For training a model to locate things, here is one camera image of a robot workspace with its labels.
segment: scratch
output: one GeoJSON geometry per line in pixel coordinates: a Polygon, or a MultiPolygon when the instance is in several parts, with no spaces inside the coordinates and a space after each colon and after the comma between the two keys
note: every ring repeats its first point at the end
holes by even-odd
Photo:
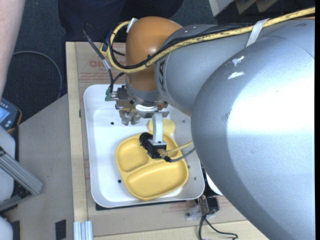
{"type": "Polygon", "coordinates": [[[240,58],[234,58],[232,60],[233,65],[236,67],[238,65],[238,63],[240,63],[244,58],[245,58],[245,56],[241,56],[240,58]]]}
{"type": "Polygon", "coordinates": [[[236,78],[236,77],[239,77],[239,76],[242,76],[244,75],[245,73],[244,72],[234,72],[232,73],[231,75],[229,75],[228,79],[231,79],[231,78],[236,78]]]}

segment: yellow plate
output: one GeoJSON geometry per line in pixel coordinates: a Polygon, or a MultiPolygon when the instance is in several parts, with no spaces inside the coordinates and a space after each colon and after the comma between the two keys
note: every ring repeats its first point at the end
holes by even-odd
{"type": "MultiPolygon", "coordinates": [[[[152,159],[139,142],[140,134],[122,141],[116,149],[116,162],[123,182],[129,192],[138,199],[151,200],[169,194],[182,187],[188,180],[188,165],[184,159],[166,162],[163,159],[152,159]]],[[[168,134],[163,134],[167,150],[178,145],[168,134]]],[[[182,156],[176,151],[170,157],[182,156]]]]}

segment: digital screen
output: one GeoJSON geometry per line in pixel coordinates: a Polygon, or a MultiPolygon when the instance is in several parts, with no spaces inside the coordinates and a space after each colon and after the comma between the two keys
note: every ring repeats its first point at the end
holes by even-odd
{"type": "Polygon", "coordinates": [[[0,107],[0,123],[10,114],[10,112],[3,107],[0,107]]]}

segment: multimeter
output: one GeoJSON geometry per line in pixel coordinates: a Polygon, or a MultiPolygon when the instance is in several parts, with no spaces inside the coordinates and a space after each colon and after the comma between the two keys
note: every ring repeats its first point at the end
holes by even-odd
{"type": "Polygon", "coordinates": [[[17,126],[21,120],[21,111],[5,98],[0,103],[0,126],[9,131],[17,126]]]}

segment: person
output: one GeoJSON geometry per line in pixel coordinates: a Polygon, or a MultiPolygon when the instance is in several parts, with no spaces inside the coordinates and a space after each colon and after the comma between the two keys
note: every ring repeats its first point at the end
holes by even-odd
{"type": "MultiPolygon", "coordinates": [[[[58,0],[61,25],[65,29],[64,41],[86,41],[84,23],[95,26],[106,36],[119,22],[147,16],[170,18],[184,0],[58,0]]],[[[0,99],[8,67],[16,44],[25,0],[0,0],[0,99]]],[[[90,37],[98,41],[100,35],[90,30],[90,37]]]]}

